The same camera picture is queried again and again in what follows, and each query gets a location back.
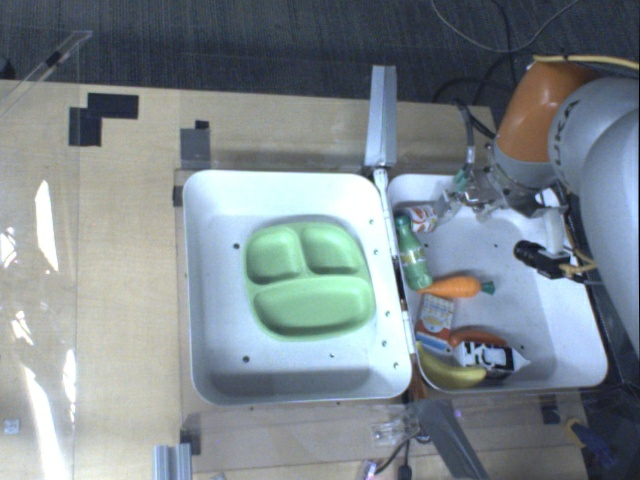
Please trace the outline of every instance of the small carton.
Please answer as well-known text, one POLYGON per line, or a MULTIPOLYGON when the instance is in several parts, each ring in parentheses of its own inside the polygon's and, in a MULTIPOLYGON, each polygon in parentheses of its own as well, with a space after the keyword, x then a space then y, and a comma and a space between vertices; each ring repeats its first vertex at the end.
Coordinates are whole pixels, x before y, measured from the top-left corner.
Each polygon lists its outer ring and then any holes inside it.
POLYGON ((453 349, 453 357, 460 366, 482 366, 488 379, 504 379, 524 368, 531 361, 511 347, 463 341, 453 349))
POLYGON ((416 340, 433 352, 440 354, 449 352, 448 340, 451 334, 453 311, 452 301, 435 295, 424 295, 416 323, 416 340))

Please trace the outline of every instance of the banana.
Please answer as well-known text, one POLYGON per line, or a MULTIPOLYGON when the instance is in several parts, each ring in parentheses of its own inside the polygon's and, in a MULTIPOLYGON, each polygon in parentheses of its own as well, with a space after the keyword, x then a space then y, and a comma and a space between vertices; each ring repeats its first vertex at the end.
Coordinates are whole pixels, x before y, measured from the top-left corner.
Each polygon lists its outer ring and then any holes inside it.
POLYGON ((422 343, 417 342, 420 366, 434 384, 444 389, 472 388, 487 376, 482 366, 454 366, 429 354, 422 343))

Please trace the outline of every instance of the white tray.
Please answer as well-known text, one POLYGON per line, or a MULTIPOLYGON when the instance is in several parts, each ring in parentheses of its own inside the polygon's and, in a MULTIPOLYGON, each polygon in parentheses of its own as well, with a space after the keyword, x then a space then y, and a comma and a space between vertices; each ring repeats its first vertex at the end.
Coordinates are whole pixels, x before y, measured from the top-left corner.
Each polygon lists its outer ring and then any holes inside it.
POLYGON ((380 196, 369 181, 202 171, 185 184, 184 213, 191 372, 203 399, 228 405, 392 398, 406 389, 411 363, 380 196), (303 220, 341 224, 359 242, 376 298, 364 327, 292 342, 256 323, 244 286, 244 244, 260 228, 303 220))
MULTIPOLYGON (((438 199, 450 180, 450 176, 398 176, 389 185, 389 203, 397 209, 438 199)), ((554 391, 602 382, 607 356, 585 288, 569 280, 549 280, 513 255, 519 240, 546 243, 542 219, 497 210, 480 223, 470 208, 463 207, 433 233, 418 236, 427 244, 434 278, 470 274, 492 279, 496 285, 493 296, 481 293, 456 300, 453 327, 475 326, 497 334, 531 361, 502 383, 467 393, 554 391)), ((406 291, 415 318, 419 296, 406 291)))

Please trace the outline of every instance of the carrot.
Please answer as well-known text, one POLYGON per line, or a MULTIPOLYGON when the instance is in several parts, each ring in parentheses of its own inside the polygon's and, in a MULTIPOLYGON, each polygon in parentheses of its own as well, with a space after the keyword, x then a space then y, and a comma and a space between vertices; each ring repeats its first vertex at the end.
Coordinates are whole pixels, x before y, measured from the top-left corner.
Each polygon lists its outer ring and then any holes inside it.
POLYGON ((428 288, 418 290, 418 293, 430 293, 436 297, 455 299, 459 297, 473 297, 479 291, 493 294, 495 286, 493 282, 481 283, 475 277, 455 276, 434 281, 428 288))
POLYGON ((456 329, 449 335, 449 345, 457 347, 463 341, 473 341, 474 343, 486 343, 487 345, 497 345, 506 347, 507 341, 500 336, 490 334, 479 329, 456 329))

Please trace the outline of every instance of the green divided plate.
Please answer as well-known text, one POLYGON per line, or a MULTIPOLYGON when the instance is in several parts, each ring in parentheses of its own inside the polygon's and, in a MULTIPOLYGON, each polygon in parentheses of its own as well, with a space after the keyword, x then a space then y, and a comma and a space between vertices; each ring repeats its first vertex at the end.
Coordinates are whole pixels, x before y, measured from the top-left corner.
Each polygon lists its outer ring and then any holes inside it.
POLYGON ((336 224, 261 229, 247 243, 244 269, 253 313, 275 337, 339 336, 373 316, 375 297, 364 255, 336 224))

